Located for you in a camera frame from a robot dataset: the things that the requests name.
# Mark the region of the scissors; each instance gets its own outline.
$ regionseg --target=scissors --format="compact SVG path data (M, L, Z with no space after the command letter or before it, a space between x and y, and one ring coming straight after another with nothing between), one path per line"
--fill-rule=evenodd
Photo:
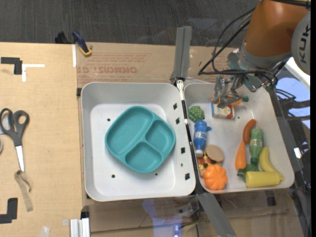
M8 112L8 124L9 124L9 129L6 129L2 123L2 116L5 112ZM25 120L23 123L19 122L19 119L24 116ZM19 165L20 169L24 172L24 160L23 160L23 150L22 150L22 135L24 132L25 127L30 121L29 115L25 111L16 111L14 114L12 110L9 108L4 108L0 112L0 127L6 133L9 135L14 143L17 155L18 155L18 160L19 160Z

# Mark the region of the banana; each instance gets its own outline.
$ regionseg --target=banana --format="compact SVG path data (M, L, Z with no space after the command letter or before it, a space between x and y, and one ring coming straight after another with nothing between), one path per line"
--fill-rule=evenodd
M263 171L265 172L277 172L277 170L272 166L269 159L269 148L267 146L263 147L261 153L259 154L259 164Z

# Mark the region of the teal plate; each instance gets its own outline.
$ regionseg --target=teal plate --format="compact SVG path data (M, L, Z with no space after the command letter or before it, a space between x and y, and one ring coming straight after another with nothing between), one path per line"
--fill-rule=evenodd
M175 145L172 128L154 112L133 106L123 112L105 136L108 151L139 173L156 170Z

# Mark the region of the yellow cylinder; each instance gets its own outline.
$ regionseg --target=yellow cylinder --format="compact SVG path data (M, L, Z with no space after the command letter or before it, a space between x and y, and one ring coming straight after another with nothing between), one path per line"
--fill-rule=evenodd
M282 180L284 180L284 177L276 172L246 172L246 185L249 188L278 185Z

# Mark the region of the brown sausage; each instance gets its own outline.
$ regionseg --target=brown sausage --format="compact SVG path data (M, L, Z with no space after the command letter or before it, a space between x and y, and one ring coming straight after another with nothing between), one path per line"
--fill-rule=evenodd
M245 143L249 143L249 141L250 141L250 131L255 125L256 125L256 120L255 119L249 120L248 123L245 125L245 127L243 129L243 133L242 133L242 140Z

